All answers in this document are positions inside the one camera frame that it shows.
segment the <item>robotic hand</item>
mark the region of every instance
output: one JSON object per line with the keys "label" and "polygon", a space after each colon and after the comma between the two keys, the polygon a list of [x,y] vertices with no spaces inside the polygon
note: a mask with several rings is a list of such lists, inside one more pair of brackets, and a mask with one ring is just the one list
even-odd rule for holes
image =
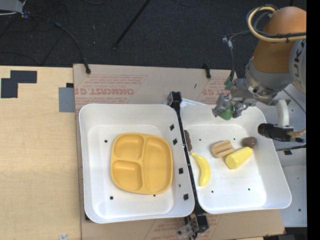
{"label": "robotic hand", "polygon": [[[256,29],[257,23],[252,24],[253,17],[260,11],[272,12],[263,31]],[[227,79],[226,89],[230,92],[228,95],[221,93],[212,109],[215,117],[225,120],[239,117],[243,110],[257,102],[275,105],[279,114],[285,113],[287,101],[274,98],[289,84],[306,95],[307,12],[294,6],[276,9],[265,5],[248,14],[247,24],[259,40],[246,65],[244,78]],[[281,116],[278,125],[260,124],[259,134],[282,142],[302,142],[297,136],[306,130],[294,132],[286,116],[284,118]]]}

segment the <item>black fabric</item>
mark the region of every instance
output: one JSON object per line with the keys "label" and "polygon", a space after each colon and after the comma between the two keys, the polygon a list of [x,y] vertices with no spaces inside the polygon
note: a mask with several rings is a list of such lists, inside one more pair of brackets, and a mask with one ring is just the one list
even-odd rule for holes
{"label": "black fabric", "polygon": [[[280,9],[290,3],[307,9],[307,0],[151,0],[113,49],[146,1],[28,0],[25,18],[0,16],[0,65],[72,67],[85,58],[88,64],[173,68],[207,64],[229,70],[231,53],[222,38],[247,31],[250,10],[264,4]],[[251,34],[234,39],[238,77],[244,76],[257,42]]]}

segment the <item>light wood surface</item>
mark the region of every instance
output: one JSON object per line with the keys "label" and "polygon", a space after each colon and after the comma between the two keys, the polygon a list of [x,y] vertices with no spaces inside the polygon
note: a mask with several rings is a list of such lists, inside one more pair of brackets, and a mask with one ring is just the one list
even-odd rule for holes
{"label": "light wood surface", "polygon": [[0,239],[81,239],[75,113],[59,112],[59,87],[72,68],[1,66],[37,71],[18,98],[0,98]]}

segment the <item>orange divided plate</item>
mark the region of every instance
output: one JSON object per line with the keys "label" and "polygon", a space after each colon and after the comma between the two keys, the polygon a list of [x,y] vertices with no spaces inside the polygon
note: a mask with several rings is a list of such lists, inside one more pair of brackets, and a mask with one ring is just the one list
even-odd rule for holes
{"label": "orange divided plate", "polygon": [[172,150],[159,136],[124,133],[113,143],[110,168],[112,180],[120,189],[138,194],[161,194],[172,184]]}

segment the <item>white tray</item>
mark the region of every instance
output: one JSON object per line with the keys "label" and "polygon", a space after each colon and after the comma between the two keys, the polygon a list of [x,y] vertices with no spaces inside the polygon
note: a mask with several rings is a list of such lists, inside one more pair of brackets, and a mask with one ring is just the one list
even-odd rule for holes
{"label": "white tray", "polygon": [[[190,135],[192,150],[204,156],[211,168],[207,185],[199,186],[199,167],[190,156],[200,206],[210,214],[283,209],[291,203],[291,193],[273,141],[258,134],[266,123],[257,107],[249,107],[238,118],[224,120],[212,113],[214,105],[187,105],[181,109],[184,130]],[[246,137],[256,137],[252,156],[239,168],[229,169],[225,157],[215,158],[211,145],[230,140],[237,150]]]}
{"label": "white tray", "polygon": [[[195,199],[178,117],[173,108],[164,104],[88,104],[80,110],[79,126],[84,209],[93,222],[185,217],[192,213]],[[164,193],[155,196],[130,193],[119,189],[112,181],[112,146],[118,135],[128,132],[156,135],[170,144],[173,179]]]}

